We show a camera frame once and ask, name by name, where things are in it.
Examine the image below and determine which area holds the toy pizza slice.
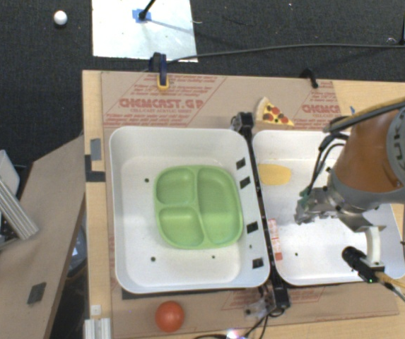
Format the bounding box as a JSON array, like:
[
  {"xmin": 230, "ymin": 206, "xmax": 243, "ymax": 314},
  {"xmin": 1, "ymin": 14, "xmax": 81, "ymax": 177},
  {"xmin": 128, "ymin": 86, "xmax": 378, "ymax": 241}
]
[{"xmin": 254, "ymin": 96, "xmax": 295, "ymax": 128}]

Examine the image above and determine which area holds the brown cardboard board red print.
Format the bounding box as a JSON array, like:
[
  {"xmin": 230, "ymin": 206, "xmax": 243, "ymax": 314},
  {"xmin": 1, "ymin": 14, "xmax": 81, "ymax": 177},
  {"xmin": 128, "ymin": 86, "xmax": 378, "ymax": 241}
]
[{"xmin": 100, "ymin": 71, "xmax": 401, "ymax": 332}]

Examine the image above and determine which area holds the black cylinder on white bracket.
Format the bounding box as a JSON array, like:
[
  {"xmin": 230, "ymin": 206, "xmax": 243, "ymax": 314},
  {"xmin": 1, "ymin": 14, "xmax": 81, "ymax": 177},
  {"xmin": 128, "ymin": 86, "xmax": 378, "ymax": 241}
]
[{"xmin": 341, "ymin": 225, "xmax": 387, "ymax": 285}]

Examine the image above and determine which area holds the black block with thin wires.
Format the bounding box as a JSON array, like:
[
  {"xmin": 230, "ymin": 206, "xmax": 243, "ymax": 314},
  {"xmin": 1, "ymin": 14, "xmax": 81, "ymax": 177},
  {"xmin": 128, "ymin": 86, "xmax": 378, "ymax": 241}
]
[
  {"xmin": 230, "ymin": 111, "xmax": 257, "ymax": 133},
  {"xmin": 271, "ymin": 284, "xmax": 292, "ymax": 311}
]

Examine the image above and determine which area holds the red orange ball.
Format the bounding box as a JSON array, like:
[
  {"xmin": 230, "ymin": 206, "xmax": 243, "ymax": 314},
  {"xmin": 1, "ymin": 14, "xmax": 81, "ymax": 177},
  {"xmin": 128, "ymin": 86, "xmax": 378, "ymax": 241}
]
[{"xmin": 154, "ymin": 300, "xmax": 186, "ymax": 333}]

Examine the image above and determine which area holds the green divided plate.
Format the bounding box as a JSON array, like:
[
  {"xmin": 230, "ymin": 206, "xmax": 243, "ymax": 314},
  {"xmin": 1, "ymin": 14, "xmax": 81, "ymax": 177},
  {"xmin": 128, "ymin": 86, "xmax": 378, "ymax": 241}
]
[{"xmin": 153, "ymin": 165, "xmax": 245, "ymax": 251}]

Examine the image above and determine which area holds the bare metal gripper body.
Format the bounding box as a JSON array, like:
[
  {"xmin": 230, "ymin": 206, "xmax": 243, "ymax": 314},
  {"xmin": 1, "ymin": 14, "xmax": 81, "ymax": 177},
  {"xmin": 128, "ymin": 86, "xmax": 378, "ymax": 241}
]
[{"xmin": 295, "ymin": 186, "xmax": 347, "ymax": 226}]

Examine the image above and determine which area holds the yellow oval toy food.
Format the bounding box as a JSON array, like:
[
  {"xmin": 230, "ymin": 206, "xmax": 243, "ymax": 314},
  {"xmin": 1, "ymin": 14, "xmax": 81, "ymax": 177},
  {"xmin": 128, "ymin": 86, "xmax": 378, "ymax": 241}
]
[{"xmin": 257, "ymin": 162, "xmax": 293, "ymax": 186}]

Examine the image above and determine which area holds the white plastic tray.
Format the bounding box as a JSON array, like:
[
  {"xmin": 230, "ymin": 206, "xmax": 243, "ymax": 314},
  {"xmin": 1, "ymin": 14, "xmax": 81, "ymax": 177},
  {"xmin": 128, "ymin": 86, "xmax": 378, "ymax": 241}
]
[
  {"xmin": 108, "ymin": 125, "xmax": 271, "ymax": 295},
  {"xmin": 251, "ymin": 129, "xmax": 405, "ymax": 287}
]

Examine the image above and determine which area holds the thin black and white rod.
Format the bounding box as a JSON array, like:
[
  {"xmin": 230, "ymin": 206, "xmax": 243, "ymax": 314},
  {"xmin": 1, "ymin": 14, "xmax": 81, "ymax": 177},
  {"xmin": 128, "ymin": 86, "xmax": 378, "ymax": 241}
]
[{"xmin": 241, "ymin": 124, "xmax": 285, "ymax": 290}]

